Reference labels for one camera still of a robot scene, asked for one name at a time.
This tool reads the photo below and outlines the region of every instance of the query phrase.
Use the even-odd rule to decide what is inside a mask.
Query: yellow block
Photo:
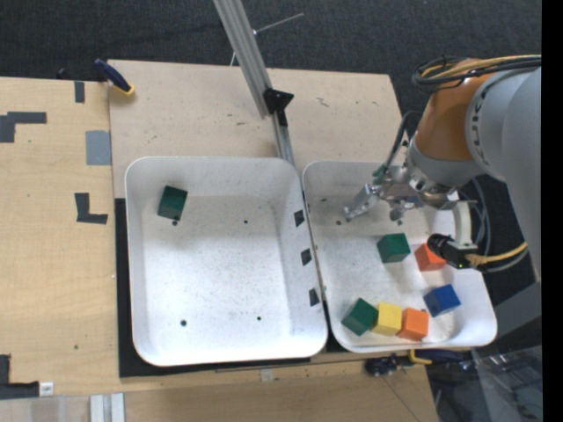
[[[396,335],[401,329],[402,308],[392,303],[380,302],[377,305],[377,309],[379,310],[379,314],[371,330],[374,333],[384,334],[385,336]]]

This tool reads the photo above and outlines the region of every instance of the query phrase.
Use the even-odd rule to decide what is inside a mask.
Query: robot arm
[[[428,78],[429,70],[433,77]],[[422,205],[451,209],[459,187],[488,174],[506,183],[541,276],[541,57],[442,65],[436,60],[417,69],[413,80],[434,89],[408,144],[406,160],[402,167],[390,167],[398,150],[395,143],[388,160],[374,173],[373,185],[363,187],[354,204],[345,208],[348,220],[377,200],[389,202],[393,220]],[[429,239],[429,246],[430,241],[436,248],[448,247],[436,238]]]

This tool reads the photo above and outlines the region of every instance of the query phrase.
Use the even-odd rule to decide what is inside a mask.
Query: black clamp
[[[288,92],[277,91],[275,89],[266,89],[264,91],[264,100],[266,100],[267,110],[270,114],[278,115],[278,122],[282,127],[288,125],[288,119],[285,117],[285,108],[293,99],[294,95]]]

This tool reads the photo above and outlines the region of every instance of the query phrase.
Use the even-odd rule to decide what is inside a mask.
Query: green block
[[[383,236],[377,243],[377,248],[384,263],[398,263],[411,252],[404,233]]]
[[[166,186],[160,199],[157,214],[168,219],[179,221],[186,203],[187,191]]]
[[[342,319],[342,324],[358,336],[365,333],[377,317],[377,309],[363,299],[358,299]]]

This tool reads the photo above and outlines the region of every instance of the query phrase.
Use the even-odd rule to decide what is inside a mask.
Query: orange block
[[[416,249],[414,257],[416,258],[416,262],[419,263],[419,269],[422,272],[442,269],[446,264],[446,260],[431,251],[426,243]]]
[[[400,338],[420,341],[428,335],[428,321],[430,315],[425,311],[414,308],[403,309],[401,330],[397,333]]]

